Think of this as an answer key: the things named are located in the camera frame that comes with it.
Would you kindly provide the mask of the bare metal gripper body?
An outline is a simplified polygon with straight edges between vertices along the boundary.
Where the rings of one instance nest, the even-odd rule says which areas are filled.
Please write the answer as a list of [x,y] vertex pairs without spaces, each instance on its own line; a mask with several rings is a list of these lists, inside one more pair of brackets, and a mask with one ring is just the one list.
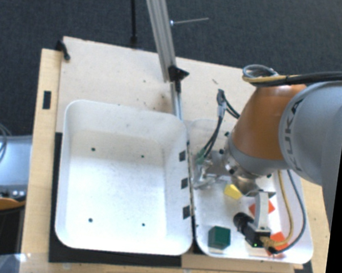
[[242,195],[259,191],[258,176],[243,169],[224,149],[212,150],[204,158],[203,166],[203,176],[222,177],[224,181],[220,183],[234,185]]

